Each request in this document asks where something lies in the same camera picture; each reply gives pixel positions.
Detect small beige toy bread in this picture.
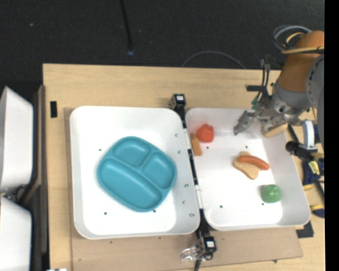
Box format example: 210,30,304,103
263,123,289,139

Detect thin black and white rod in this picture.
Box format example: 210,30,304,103
178,107,208,238

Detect orange toy sausage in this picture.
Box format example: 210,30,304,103
237,155,271,171

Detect light orange oblong toy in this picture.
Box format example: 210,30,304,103
189,133,203,156

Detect black block with thin wires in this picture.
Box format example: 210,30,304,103
168,93,186,109
199,235,217,254

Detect red toy pepper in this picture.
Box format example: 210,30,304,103
195,123,215,143

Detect blue divided plate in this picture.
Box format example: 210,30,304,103
95,135,178,213

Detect tan toy bread slice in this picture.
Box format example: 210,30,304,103
233,151,260,181

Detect white plastic tray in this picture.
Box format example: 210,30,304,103
69,105,201,240
184,107,312,232

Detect black cylinder on white bracket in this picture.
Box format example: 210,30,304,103
285,119,319,160

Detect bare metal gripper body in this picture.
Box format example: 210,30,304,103
253,97,304,126

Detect green toy pepper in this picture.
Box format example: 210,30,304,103
260,183,282,204

